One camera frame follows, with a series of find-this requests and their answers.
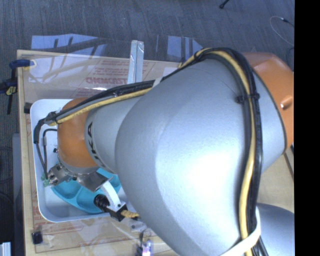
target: blue clamp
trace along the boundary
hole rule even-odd
[[[15,94],[18,91],[18,80],[16,78],[16,69],[21,67],[30,67],[34,65],[35,63],[29,59],[17,59],[9,63],[9,67],[12,70],[11,78],[6,79],[2,83],[0,83],[0,94],[5,93],[6,95],[9,96],[8,108],[6,111],[7,115],[11,113],[13,94]]]

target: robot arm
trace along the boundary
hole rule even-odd
[[[292,72],[270,54],[244,56],[254,72],[241,54],[207,49],[156,86],[121,86],[52,113],[43,121],[58,124],[51,170],[64,176],[51,183],[72,177],[95,191],[103,168],[179,255],[228,252],[256,229],[260,174],[293,142]],[[289,231],[291,215],[258,208],[268,252],[291,255],[291,236],[263,229],[282,218],[280,231]],[[246,255],[259,255],[250,247]]]

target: white strap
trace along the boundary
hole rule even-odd
[[[220,256],[240,256],[243,255],[246,251],[250,250],[257,243],[261,235],[261,224],[260,224],[260,214],[258,207],[255,208],[256,216],[256,227],[255,230],[241,242],[237,243],[234,247],[227,250]]]

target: gray carpet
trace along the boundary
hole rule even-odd
[[[294,69],[294,0],[2,0],[0,2],[0,80],[10,78],[9,62],[18,49],[31,50],[34,36],[78,34],[119,41],[144,41],[145,59],[180,61],[168,54],[168,36],[193,38],[202,47],[269,52]],[[178,40],[183,44],[185,38]],[[52,51],[73,52],[62,47]],[[128,57],[109,48],[106,56]],[[188,57],[181,54],[181,59]],[[0,242],[12,241],[12,136],[19,132],[17,95],[7,115],[0,94]]]

